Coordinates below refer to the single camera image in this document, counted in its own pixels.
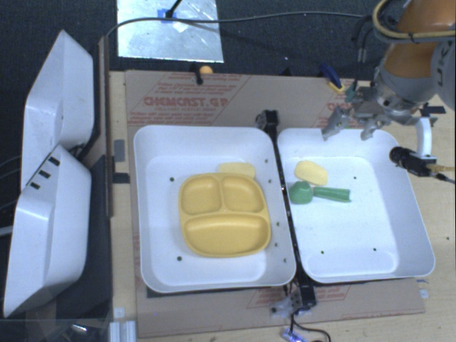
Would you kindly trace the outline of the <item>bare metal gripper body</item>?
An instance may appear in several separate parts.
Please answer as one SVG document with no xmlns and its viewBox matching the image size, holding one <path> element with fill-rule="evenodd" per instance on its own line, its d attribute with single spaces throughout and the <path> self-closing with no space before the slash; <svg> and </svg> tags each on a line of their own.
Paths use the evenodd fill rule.
<svg viewBox="0 0 456 342">
<path fill-rule="evenodd" d="M 351 104 L 353 117 L 358 120 L 406 124 L 414 113 L 414 104 L 388 87 L 359 87 Z"/>
</svg>

